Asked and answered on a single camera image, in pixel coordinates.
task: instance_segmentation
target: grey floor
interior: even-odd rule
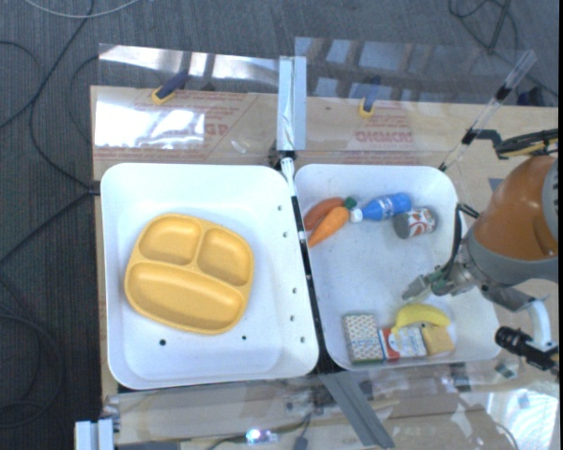
[[[33,1],[67,14],[90,2]],[[75,20],[0,0],[0,449],[72,448],[74,422],[99,415],[88,88],[100,43],[264,58],[293,54],[298,37],[483,48],[504,1],[452,0],[471,13],[458,19],[449,0],[143,0]],[[522,86],[557,106],[559,0],[511,1],[496,53],[513,49],[536,53]]]

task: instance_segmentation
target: soda can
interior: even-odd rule
[[[404,239],[431,233],[436,227],[435,213],[429,208],[416,208],[397,214],[392,220],[394,231]]]

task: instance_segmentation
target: yellow toy banana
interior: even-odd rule
[[[396,314],[396,323],[392,327],[392,333],[404,326],[417,323],[427,322],[438,326],[449,326],[449,316],[440,308],[427,304],[410,304],[402,307]]]

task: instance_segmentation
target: carrot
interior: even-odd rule
[[[304,230],[310,232],[332,208],[342,206],[343,203],[344,200],[340,197],[332,197],[319,202],[316,206],[309,210],[307,216],[304,217]]]
[[[314,247],[319,242],[325,240],[333,233],[337,232],[348,221],[349,210],[345,206],[332,208],[329,213],[315,227],[309,237],[309,247]]]

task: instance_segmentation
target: blue bottle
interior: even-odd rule
[[[393,215],[411,210],[411,199],[406,193],[382,195],[371,200],[363,208],[353,208],[350,211],[350,221],[386,220]]]

